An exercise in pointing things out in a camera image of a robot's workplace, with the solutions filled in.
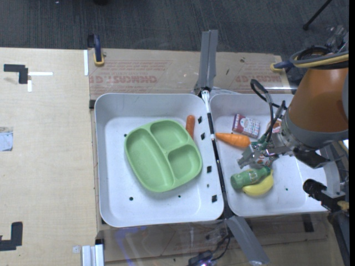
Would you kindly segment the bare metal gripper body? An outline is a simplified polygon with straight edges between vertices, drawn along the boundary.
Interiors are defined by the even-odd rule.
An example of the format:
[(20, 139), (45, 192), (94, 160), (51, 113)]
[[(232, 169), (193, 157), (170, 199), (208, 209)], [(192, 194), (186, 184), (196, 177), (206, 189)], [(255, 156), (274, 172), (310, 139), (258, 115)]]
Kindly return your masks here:
[(293, 156), (292, 149), (281, 141), (279, 133), (263, 134), (251, 143), (251, 147), (254, 161), (261, 159), (275, 161), (281, 156)]

